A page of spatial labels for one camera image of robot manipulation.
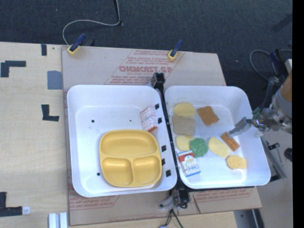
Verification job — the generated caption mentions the orange rectangular biscuit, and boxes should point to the orange rectangular biscuit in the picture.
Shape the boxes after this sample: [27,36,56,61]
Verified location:
[220,131,240,152]

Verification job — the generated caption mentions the white plastic tray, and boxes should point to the white plastic tray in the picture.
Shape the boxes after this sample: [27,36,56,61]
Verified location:
[164,85,272,190]
[66,84,178,198]

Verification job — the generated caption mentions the grey-brown bread slice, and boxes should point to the grey-brown bread slice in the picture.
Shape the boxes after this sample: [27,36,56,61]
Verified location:
[171,115,196,137]

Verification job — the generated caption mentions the red and white carton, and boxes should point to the red and white carton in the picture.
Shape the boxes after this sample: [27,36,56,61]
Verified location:
[177,150,201,178]

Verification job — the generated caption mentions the yellow round toy slice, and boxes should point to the yellow round toy slice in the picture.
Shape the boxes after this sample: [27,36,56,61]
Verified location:
[172,102,197,118]
[175,135,195,152]

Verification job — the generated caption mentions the orange and white carton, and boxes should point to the orange and white carton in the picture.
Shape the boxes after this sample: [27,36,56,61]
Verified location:
[140,106,159,133]

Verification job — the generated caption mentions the yellow divided plate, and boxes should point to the yellow divided plate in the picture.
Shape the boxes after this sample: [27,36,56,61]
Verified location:
[98,129,163,188]

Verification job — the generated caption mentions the yellow oval toy slice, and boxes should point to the yellow oval toy slice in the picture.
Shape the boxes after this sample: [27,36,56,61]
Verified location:
[208,136,231,158]

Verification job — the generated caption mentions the orange-brown toast slice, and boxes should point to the orange-brown toast slice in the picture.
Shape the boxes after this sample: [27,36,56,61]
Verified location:
[197,105,219,126]

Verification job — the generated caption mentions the green lettuce leaf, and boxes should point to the green lettuce leaf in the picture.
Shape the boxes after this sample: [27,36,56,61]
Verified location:
[189,137,209,158]

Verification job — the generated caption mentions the yellow ridged toy chip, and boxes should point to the yellow ridged toy chip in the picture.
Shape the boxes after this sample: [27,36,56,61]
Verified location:
[226,154,247,171]

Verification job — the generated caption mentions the thin black rod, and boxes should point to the thin black rod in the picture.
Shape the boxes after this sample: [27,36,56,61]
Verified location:
[158,81,182,191]

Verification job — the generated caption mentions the brown cardboard board red print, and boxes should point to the brown cardboard board red print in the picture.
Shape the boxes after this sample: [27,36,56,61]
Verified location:
[61,46,263,227]

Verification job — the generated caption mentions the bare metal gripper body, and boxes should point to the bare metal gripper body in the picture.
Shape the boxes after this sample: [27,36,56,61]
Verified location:
[251,107,293,135]

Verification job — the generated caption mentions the black cylinder on white bracket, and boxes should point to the black cylinder on white bracket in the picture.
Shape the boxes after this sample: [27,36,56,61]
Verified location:
[284,147,293,163]

